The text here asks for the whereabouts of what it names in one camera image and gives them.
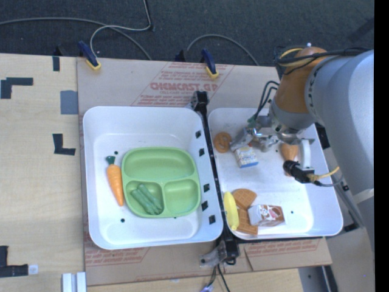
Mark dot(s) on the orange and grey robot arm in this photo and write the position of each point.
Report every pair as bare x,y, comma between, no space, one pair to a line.
343,108

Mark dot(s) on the brown chicken drumstick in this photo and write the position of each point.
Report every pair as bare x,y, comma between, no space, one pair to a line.
289,152

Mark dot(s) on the blue and yellow small carton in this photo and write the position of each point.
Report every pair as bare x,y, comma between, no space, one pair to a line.
246,157

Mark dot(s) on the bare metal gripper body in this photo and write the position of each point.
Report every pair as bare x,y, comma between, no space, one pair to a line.
281,134

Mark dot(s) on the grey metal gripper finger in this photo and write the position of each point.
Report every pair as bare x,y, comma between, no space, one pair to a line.
241,139
267,144

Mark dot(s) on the yellow banana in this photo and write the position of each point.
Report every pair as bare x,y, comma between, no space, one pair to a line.
231,210

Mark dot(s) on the green divided plate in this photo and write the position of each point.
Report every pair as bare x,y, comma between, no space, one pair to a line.
158,163

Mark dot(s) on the brown cardboard board, red print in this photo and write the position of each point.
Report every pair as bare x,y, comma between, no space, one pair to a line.
127,84

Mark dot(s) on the brown waffle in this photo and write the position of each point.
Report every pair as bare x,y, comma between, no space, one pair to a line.
244,197
245,224

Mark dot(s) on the green asparagus bundle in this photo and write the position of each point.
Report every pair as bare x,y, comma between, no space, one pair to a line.
146,199

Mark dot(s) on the brown and white milk carton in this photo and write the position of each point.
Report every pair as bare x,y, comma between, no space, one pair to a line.
267,215

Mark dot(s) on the brown pretzel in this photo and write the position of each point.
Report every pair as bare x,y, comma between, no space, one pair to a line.
219,146

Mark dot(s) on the orange carrot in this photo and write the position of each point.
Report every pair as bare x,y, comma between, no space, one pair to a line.
115,178

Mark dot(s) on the white plastic tray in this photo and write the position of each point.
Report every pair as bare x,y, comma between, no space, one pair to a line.
273,181
146,230

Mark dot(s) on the thin black rod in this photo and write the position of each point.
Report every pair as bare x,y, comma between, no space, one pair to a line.
212,160

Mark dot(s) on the black cylinder on white bracket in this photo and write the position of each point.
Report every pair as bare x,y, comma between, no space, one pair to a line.
296,169

